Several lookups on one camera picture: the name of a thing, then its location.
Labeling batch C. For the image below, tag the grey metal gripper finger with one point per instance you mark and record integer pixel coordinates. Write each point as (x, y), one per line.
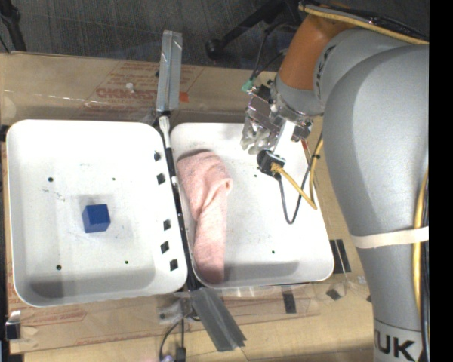
(248, 138)
(265, 142)

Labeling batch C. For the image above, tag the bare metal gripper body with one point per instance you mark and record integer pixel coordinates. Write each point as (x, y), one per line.
(262, 108)

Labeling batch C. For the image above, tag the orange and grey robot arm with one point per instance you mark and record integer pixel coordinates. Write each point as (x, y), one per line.
(377, 134)

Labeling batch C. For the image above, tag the white plastic tray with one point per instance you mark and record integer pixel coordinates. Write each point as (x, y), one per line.
(79, 157)
(264, 217)

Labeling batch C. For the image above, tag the pink cloth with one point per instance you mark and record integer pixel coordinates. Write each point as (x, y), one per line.
(207, 209)

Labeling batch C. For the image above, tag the black office chair base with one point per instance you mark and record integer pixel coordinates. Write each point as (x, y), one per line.
(266, 11)

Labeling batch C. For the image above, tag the blue cube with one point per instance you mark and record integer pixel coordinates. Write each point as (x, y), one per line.
(96, 218)

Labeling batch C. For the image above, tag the brown cardboard board red print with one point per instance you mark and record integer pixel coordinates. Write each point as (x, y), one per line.
(71, 85)

